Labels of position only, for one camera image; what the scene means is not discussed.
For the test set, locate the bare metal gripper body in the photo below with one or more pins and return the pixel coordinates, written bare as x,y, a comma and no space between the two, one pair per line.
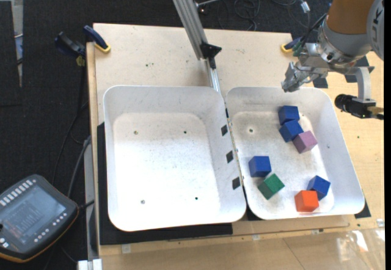
317,59

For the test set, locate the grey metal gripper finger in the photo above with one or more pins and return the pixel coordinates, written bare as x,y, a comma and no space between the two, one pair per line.
302,80
288,79

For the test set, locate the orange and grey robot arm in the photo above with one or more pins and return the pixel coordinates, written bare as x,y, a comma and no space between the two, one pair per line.
351,3

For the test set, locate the blue cube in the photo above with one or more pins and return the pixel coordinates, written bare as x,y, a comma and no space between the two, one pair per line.
319,185
289,132
288,113
259,166

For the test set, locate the purple cube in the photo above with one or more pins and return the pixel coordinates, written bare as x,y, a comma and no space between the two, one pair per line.
305,141

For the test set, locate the white plastic tray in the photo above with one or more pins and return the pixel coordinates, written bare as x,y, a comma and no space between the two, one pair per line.
165,159
275,146

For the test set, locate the green cube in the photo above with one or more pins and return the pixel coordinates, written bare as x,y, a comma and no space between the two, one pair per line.
271,186

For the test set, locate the orange cube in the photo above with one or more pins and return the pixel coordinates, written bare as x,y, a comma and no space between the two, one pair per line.
306,201

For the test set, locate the pale wood board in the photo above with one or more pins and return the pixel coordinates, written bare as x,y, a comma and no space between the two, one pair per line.
152,58

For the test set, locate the black cylinder on white bracket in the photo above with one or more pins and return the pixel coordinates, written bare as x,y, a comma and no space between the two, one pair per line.
351,105

